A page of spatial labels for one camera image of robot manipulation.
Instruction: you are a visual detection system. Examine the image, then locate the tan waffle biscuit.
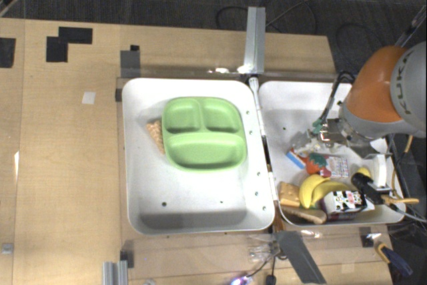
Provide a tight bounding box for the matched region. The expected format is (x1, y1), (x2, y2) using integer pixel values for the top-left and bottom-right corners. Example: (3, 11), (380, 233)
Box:
(145, 119), (167, 156)

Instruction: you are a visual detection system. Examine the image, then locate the blue and white packet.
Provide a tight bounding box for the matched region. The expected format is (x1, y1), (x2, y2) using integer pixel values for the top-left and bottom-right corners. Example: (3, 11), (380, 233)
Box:
(286, 148), (306, 170)

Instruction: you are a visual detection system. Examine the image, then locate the yellow banana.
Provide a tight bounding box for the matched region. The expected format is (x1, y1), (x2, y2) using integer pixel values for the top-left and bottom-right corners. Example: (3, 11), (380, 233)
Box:
(298, 174), (352, 210)

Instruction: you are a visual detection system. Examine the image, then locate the white printed carton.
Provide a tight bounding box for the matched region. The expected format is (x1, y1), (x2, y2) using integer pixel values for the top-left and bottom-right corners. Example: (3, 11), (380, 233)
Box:
(325, 156), (351, 179)

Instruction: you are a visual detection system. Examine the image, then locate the brown bread slice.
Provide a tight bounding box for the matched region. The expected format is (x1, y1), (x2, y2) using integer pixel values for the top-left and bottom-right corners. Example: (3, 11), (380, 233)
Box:
(281, 204), (328, 225)

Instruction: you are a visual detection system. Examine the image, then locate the white plastic tray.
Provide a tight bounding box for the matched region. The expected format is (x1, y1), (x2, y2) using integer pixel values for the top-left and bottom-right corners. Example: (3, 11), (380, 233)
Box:
(121, 77), (276, 236)
(258, 80), (408, 228)

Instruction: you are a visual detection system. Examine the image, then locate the black and white milk carton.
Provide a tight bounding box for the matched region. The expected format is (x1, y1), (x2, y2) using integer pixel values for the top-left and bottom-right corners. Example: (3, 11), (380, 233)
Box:
(321, 190), (376, 222)

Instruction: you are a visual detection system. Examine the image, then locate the green divided plate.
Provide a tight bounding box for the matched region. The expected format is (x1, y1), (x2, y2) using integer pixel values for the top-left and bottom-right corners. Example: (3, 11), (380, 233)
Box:
(161, 96), (249, 172)

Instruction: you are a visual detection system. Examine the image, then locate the red strawberry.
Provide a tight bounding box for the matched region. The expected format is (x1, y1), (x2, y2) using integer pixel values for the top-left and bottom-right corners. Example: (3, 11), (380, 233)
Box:
(306, 152), (328, 175)

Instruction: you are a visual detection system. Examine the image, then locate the black cylinder on white bracket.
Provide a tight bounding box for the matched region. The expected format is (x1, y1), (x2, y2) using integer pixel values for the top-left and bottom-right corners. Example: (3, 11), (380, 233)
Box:
(350, 153), (393, 206)

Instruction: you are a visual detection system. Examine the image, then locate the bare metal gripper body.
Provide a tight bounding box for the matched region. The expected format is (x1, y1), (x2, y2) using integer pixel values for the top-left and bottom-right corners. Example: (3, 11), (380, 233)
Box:
(318, 117), (352, 148)

